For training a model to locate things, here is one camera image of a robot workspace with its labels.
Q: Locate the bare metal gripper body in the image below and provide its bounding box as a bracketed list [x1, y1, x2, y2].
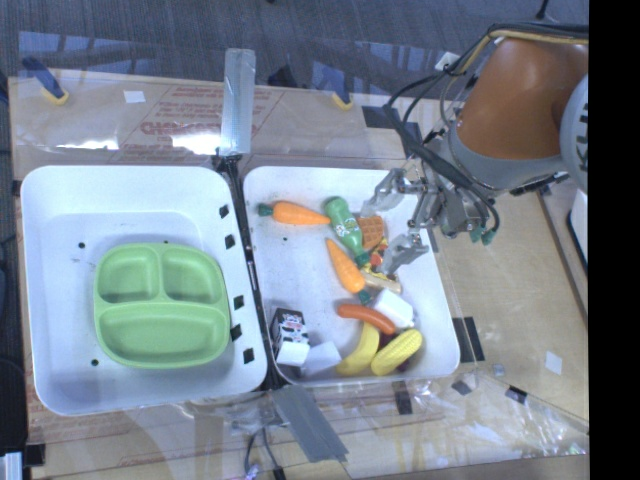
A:
[407, 140, 497, 240]

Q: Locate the pizza slice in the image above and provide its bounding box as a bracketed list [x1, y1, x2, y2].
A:
[359, 237, 403, 296]

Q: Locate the brown waffle biscuit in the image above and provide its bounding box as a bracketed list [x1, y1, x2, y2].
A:
[355, 214, 387, 252]

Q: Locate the green bottle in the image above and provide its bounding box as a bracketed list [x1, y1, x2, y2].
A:
[323, 195, 372, 269]

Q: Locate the orange carrot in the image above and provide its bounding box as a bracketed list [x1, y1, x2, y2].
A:
[324, 237, 373, 306]
[256, 200, 333, 228]

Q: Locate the orange sausage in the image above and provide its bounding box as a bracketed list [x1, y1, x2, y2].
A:
[336, 302, 398, 336]

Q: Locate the yellow corn cob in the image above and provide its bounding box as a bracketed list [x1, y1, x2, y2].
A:
[369, 328, 424, 377]

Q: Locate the white plastic tray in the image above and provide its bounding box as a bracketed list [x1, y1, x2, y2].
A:
[19, 164, 269, 417]
[242, 165, 462, 389]

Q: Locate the yellow banana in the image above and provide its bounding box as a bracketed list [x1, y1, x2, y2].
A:
[335, 321, 382, 377]

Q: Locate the black and white milk carton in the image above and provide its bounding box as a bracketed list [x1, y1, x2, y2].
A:
[269, 307, 312, 368]

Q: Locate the green divided plate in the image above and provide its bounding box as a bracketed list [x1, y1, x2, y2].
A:
[92, 241, 233, 371]

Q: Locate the black cylinder on white bracket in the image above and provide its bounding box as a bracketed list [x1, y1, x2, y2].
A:
[508, 170, 571, 198]

